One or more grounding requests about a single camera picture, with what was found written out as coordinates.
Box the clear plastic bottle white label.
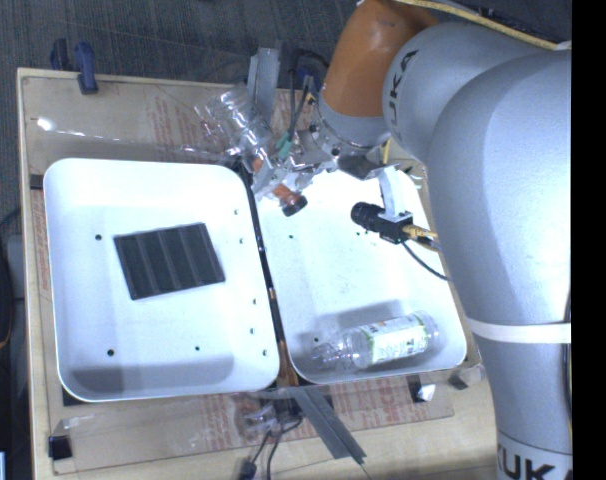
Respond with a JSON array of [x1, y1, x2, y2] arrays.
[[309, 310, 441, 374]]

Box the black cylinder on white bracket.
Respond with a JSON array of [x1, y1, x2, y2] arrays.
[[350, 164, 415, 245]]

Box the white plastic tray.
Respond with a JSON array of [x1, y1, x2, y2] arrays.
[[251, 163, 469, 386], [42, 157, 281, 403]]

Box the black ribbed rectangular mat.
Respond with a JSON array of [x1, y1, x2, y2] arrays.
[[113, 222, 227, 302]]

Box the brown cardboard board red print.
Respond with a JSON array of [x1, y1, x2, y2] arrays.
[[21, 75, 457, 475]]

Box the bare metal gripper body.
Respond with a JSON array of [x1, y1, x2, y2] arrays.
[[275, 125, 343, 190]]

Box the clear plastic bottle black cap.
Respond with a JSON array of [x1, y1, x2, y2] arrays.
[[194, 86, 309, 218]]

